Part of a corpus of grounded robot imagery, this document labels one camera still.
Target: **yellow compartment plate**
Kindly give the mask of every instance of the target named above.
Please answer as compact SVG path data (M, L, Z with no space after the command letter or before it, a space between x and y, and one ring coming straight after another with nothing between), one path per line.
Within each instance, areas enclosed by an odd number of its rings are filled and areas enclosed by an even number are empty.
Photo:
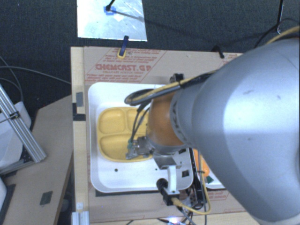
M101 154L114 162L140 162L152 158L138 156L131 160L126 159L128 140L132 134L133 123L136 116L136 108L112 107L107 108L98 117L97 142ZM146 135L148 114L145 115L142 124L135 134L135 139Z

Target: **table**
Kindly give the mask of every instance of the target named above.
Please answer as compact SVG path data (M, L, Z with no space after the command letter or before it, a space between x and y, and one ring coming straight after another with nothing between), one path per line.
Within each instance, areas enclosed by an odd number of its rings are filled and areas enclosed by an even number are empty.
M40 109L32 133L47 157L4 179L16 185L4 225L57 224L73 165L71 96ZM43 194L51 192L41 206Z
M132 225L152 225L161 224L157 219L165 216L180 216L180 213L174 206L165 206L162 203L160 194L142 194L142 195L109 195L103 197L95 196L95 189L90 182L89 169L90 169L90 144L89 144L89 129L88 129L88 115L87 114L87 99L86 94L88 88L95 79L105 78L105 73L101 74L96 71L97 74L93 74L93 68L104 68L104 65L100 61L104 61L106 57L109 57L110 62L113 59L113 53L116 49L112 48L71 48L71 65L72 65L72 103L73 103L73 130L74 130L74 169L75 169L75 203L76 212L83 216L90 218L90 224L94 225L126 225L130 220L134 220ZM198 58L205 57L204 69L217 69L225 64L227 61L219 58L218 53L197 53L197 52L178 52L178 51L141 51L130 50L130 56L135 56L134 59L142 54L143 59L149 54L151 58L143 60L143 62L150 61L150 70L145 75L138 78L143 83L163 83L168 79L170 74L170 65L177 64L176 69L180 68L180 62L178 58L182 58L181 63L186 64L189 62L189 68L187 74L189 76L194 75L196 70L195 66L199 60ZM226 54L225 57L232 59L238 56L238 54ZM89 67L86 67L86 62L90 61ZM212 214L208 216L211 224L257 224L249 214L240 212L243 208L236 204L234 199L228 199L228 202L234 204L237 207L236 210L230 209L230 214ZM201 216L195 217L196 223L203 223L204 218Z

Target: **cable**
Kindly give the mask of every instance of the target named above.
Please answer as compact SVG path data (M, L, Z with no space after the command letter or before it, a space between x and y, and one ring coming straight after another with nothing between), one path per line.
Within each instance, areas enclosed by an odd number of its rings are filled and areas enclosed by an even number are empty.
M128 223L126 223L126 225L129 225L133 222L134 220L129 221Z
M2 81L5 81L7 83L10 83L11 85L15 86L15 88L17 88L19 90L20 93L22 93L22 90L19 88L19 86L17 84L15 84L14 82L8 80L8 79L5 79L5 78L0 78L0 80Z
M278 39L286 36L286 35L289 35L291 33L295 33L295 32L298 32L300 31L300 26L296 26L296 27L293 27L293 28L290 28L284 32L282 32L281 34L277 35L276 37L272 38L271 40L269 40L266 44L270 44L272 42L275 42L277 41Z
M281 20L280 22L276 23L273 27L271 27L269 30L267 30L267 31L260 37L260 39L256 42L254 48L257 48L257 46L260 44L260 42L261 42L261 41L262 41L262 40L263 40L270 32L276 30L276 28L277 28L280 24L282 24L282 22L284 22L284 21L293 21L293 22L299 24L299 22L297 22L296 20L294 20L294 19L292 19L292 18L285 18L285 19Z
M137 118L138 118L139 114L140 114L140 112L137 111L136 116L135 116L135 121L133 122L133 126L132 126L132 134L131 134L131 137L130 137L130 140L129 140L131 143L133 142L133 138L134 138L134 136L135 136L135 125L136 125Z
M208 72L208 73L205 73L205 74L201 74L201 75L196 76L196 77L187 78L187 79L181 80L179 82L173 82L171 84L162 86L160 88L151 90L149 92L143 93L143 94L138 95L138 96L136 96L137 92L131 93L130 95L128 95L125 98L124 103L129 104L131 106L134 106L134 105L138 105L138 104L141 104L143 102L146 102L146 101L150 101L154 98L157 98L159 96L177 91L181 88L187 88L187 87L195 85L197 83L202 83L214 72L215 72L215 70L211 71L211 72Z
M140 125L143 123L144 117L145 117L146 113L149 111L149 109L150 109L150 107L148 107L148 108L144 111L144 113L142 114L142 116L140 117L140 120L139 120L139 122L137 123L136 129L135 129L135 134L136 134L137 130L139 129Z
M191 219L193 220L193 213L191 212ZM189 224L190 225L190 224Z
M193 222L193 220L185 213L185 211L181 208L178 210L187 218L187 220L189 220L189 222L192 224L192 225L196 225L196 223Z
M166 219L157 218L157 220L160 221L160 222L163 222L163 223L176 225L175 223L172 223L172 222L170 222L169 220L166 220Z
M200 157L200 153L198 152L198 161L201 162L201 164L203 165L203 159ZM204 189L203 189L203 183L205 183L205 181L202 179L203 176L199 176L200 177L200 187L201 187L201 193L202 193L202 197L203 197L203 205L204 205L204 212L206 212L206 199L205 199L205 194L204 194ZM204 215L204 225L207 224L207 215Z
M19 79L17 78L17 76L15 75L15 73L13 72L13 70L11 69L11 66L9 66L7 64L7 62L0 56L0 60L2 60L2 62L4 63L4 65L10 70L11 74L13 75L13 77L15 78L15 81L17 82L18 84L18 87L20 89L20 93L21 93L21 101L23 102L24 101L24 97L23 97L23 91L22 91L22 87L21 87L21 84L19 82Z
M202 155L200 155L200 171L202 171L202 166L203 166L203 158L202 158ZM201 172L200 173L200 176L202 176L202 180L204 181L204 175L203 173ZM193 208L190 208L188 207L187 205L183 204L178 198L176 197L173 197L171 200L173 202L173 205L177 206L177 207L182 207L182 208L185 208L187 209L188 211L191 211L191 212L194 212L195 214L199 214L199 215L207 215L211 212L211 204L210 204L210 199L208 197L208 193L207 193L207 188L205 186L205 183L203 183L203 189L204 189L204 193L205 193L205 196L207 198L207 203L208 203L208 206L209 206L209 209L206 211L206 212L200 212L200 211L197 211Z
M42 73L42 72L39 72L39 71L36 71L36 70L32 70L32 69L29 69L29 68L24 68L24 67L15 67L15 66L9 66L9 67L0 67L0 69L18 69L18 70L23 70L23 71L26 71L26 72L31 72L31 73L35 73L35 74L39 74L39 75L42 75L42 76L46 76L46 77L49 77L49 78L52 78L52 79L55 79L55 80L58 80L62 83L66 83L66 84L71 84L70 82L68 81L65 81L63 79L60 79L58 77L54 77L52 75L49 75L49 74L46 74L46 73Z
M188 214L187 214L191 219L192 219L192 217L193 217L193 213L192 212L188 212ZM184 219L182 219L182 223L185 223L186 222L186 220L187 220L187 218L185 217Z

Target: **white tray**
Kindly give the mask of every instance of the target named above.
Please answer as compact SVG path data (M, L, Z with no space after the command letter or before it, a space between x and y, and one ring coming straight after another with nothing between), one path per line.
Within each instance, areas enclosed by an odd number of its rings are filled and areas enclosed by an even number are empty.
M90 177L96 190L104 193L155 191L160 178L168 180L167 170L160 170L154 159L141 162L113 162L102 156L97 143L97 120L100 113L110 107L128 106L124 99L130 93L161 85L98 82L88 91L90 119ZM177 189L188 188L193 181L190 154L176 154L174 160L182 164L177 169ZM189 176L182 172L189 170Z

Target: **tan table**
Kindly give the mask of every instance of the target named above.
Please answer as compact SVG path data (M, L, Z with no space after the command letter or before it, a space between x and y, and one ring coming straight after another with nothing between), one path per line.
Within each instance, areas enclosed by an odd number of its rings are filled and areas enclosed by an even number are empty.
M33 135L47 157L4 179L16 184L4 225L57 224L73 164L71 96L38 111ZM51 192L43 206L43 193Z

